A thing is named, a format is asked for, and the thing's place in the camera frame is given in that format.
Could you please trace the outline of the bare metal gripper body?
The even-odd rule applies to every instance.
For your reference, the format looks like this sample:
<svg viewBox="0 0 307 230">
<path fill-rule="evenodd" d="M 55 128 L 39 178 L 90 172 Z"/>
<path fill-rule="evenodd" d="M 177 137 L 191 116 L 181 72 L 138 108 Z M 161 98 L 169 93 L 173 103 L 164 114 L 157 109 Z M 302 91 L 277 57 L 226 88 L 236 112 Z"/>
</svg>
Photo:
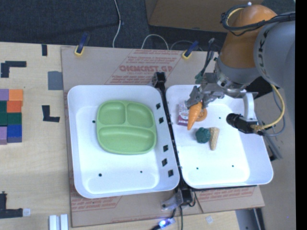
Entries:
<svg viewBox="0 0 307 230">
<path fill-rule="evenodd" d="M 241 84 L 231 81 L 223 73 L 199 73 L 199 90 L 206 94 L 210 92 L 223 92 L 233 98 L 237 98 L 247 87 L 247 84 Z"/>
</svg>

